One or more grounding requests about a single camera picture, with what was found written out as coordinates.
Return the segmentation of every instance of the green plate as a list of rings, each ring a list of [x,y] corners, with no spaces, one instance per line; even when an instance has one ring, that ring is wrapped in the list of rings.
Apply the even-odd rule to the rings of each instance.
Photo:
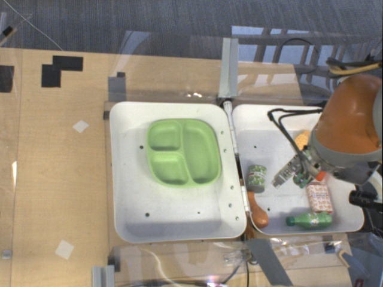
[[[172,187],[209,185],[221,175],[221,157],[211,126],[197,119],[165,119],[147,132],[151,174]]]

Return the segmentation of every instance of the gray carpet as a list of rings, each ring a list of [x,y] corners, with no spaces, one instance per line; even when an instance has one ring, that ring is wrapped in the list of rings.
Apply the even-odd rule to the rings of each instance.
[[[118,53],[126,31],[144,31],[153,32],[156,37],[142,50],[162,55],[196,54],[214,58],[220,52],[220,46],[217,47],[220,41],[216,38],[231,36],[232,25],[359,34],[366,39],[382,34],[383,0],[8,2],[22,14],[31,15],[33,24],[69,51]],[[7,14],[8,23],[19,20],[2,1],[0,11]],[[8,46],[55,49],[47,38],[26,23],[21,27]],[[196,39],[203,39],[202,44]]]

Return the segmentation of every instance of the yellow cable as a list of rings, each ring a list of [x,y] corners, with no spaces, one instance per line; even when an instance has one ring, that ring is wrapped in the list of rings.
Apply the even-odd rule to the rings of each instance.
[[[351,74],[359,74],[359,73],[364,72],[364,71],[379,69],[380,67],[381,67],[381,62],[371,64],[368,66],[355,68],[355,69],[346,69],[346,70],[343,70],[338,66],[330,66],[330,71],[336,75],[351,75]]]

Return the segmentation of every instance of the bottle cap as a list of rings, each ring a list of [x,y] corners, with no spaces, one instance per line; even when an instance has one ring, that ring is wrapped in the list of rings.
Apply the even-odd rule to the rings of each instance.
[[[295,219],[294,217],[292,216],[289,216],[286,218],[286,224],[289,226],[289,227],[292,227],[295,225]]]

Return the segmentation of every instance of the white tray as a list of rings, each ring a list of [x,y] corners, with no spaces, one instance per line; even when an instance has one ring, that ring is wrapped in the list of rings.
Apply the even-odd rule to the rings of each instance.
[[[145,146],[156,120],[195,118],[214,129],[222,173],[211,185],[171,188],[152,177]],[[229,123],[208,104],[122,102],[110,112],[115,228],[131,243],[231,239],[241,235],[246,216]]]
[[[333,205],[333,224],[323,230],[304,230],[298,226],[289,227],[287,216],[296,216],[311,211],[306,188],[301,189],[292,179],[279,189],[272,185],[273,177],[294,156],[293,147],[272,123],[267,112],[274,108],[310,109],[301,106],[239,105],[233,111],[233,120],[238,143],[244,180],[247,181],[248,167],[252,164],[265,166],[266,186],[263,193],[255,194],[258,205],[269,215],[269,225],[258,229],[267,235],[312,234],[353,232],[361,229],[363,211],[348,202],[353,184],[328,177],[327,185]],[[311,130],[317,123],[318,114],[283,119],[283,124],[293,138],[302,130]]]

